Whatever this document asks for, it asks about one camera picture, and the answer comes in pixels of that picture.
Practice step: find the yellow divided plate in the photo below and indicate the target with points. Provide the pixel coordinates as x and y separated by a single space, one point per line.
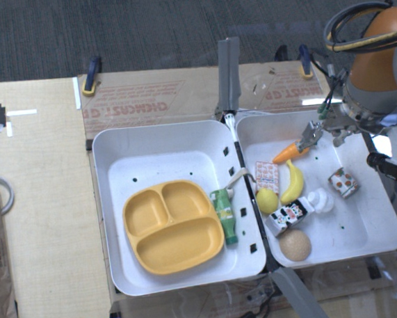
172 227

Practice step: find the white plastic tray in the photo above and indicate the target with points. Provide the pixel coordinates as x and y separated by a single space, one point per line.
169 147
351 224

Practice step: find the white packet with orange print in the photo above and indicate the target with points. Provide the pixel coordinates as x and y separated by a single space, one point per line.
267 174

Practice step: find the tan round bread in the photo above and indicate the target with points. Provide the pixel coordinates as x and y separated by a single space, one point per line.
295 245

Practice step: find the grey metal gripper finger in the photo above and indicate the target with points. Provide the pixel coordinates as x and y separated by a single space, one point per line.
340 136
310 134

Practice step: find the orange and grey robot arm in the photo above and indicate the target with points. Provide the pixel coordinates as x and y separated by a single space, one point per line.
373 68

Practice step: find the brown cardboard board red print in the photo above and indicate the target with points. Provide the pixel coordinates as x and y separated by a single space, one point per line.
164 98

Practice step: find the white can with orange print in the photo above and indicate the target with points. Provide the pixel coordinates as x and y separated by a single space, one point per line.
343 182

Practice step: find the orange carrot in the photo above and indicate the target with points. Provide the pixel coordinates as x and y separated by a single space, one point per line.
287 153

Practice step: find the white plastic bottle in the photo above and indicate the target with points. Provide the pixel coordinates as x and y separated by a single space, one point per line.
321 200

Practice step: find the black cylinder on white bracket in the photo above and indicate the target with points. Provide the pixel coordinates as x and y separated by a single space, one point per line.
382 164

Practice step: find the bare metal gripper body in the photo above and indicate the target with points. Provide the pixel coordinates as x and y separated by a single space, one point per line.
346 116

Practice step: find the black and white cow carton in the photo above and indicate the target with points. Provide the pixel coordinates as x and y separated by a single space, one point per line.
288 216

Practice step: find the yellow lemon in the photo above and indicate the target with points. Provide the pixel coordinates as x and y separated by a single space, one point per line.
267 200

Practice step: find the green plastic bottle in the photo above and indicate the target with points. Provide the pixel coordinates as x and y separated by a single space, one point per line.
225 215

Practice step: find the yellow banana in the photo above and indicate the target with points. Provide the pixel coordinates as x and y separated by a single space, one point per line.
294 182

